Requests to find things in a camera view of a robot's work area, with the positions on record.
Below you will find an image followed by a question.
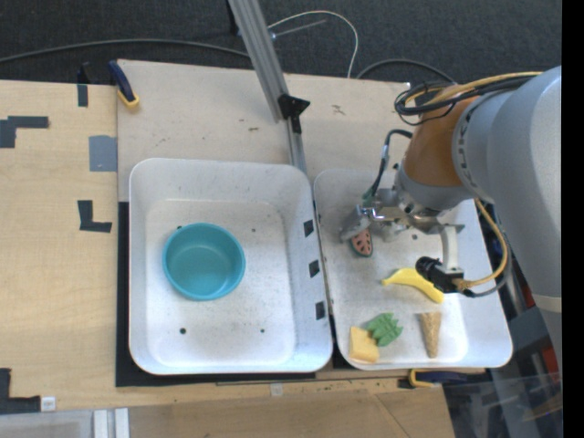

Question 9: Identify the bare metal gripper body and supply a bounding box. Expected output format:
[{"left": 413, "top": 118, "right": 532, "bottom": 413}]
[{"left": 355, "top": 188, "right": 443, "bottom": 242}]

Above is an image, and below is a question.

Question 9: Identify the red watermelon slice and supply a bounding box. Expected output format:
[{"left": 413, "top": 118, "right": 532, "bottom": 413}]
[{"left": 349, "top": 230, "right": 375, "bottom": 259}]

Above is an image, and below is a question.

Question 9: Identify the yellow banana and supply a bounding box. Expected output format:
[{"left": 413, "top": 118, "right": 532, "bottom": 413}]
[{"left": 381, "top": 266, "right": 445, "bottom": 305}]

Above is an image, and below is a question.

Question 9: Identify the green lettuce leaf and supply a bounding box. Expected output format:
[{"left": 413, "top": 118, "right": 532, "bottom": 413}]
[{"left": 362, "top": 312, "right": 405, "bottom": 349}]

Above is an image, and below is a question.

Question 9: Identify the white plastic tray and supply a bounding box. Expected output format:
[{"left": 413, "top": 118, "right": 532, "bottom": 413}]
[
  {"left": 312, "top": 167, "right": 514, "bottom": 371},
  {"left": 128, "top": 157, "right": 334, "bottom": 376}
]

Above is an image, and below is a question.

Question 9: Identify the tan ice cream cone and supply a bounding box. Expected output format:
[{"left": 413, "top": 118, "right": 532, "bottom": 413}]
[{"left": 419, "top": 310, "right": 443, "bottom": 360}]

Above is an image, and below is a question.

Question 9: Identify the yellow cheese wedge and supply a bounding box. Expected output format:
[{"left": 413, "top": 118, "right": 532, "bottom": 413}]
[{"left": 348, "top": 326, "right": 381, "bottom": 365}]

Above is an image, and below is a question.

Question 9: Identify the teal bowl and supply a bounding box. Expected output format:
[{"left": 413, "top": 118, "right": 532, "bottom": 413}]
[{"left": 161, "top": 222, "right": 247, "bottom": 302}]

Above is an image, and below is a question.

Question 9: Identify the pale wood board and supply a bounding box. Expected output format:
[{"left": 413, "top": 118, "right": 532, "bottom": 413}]
[{"left": 116, "top": 58, "right": 485, "bottom": 388}]

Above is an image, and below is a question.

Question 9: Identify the black cylinder on white bracket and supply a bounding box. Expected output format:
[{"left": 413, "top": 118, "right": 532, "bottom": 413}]
[{"left": 414, "top": 223, "right": 467, "bottom": 295}]

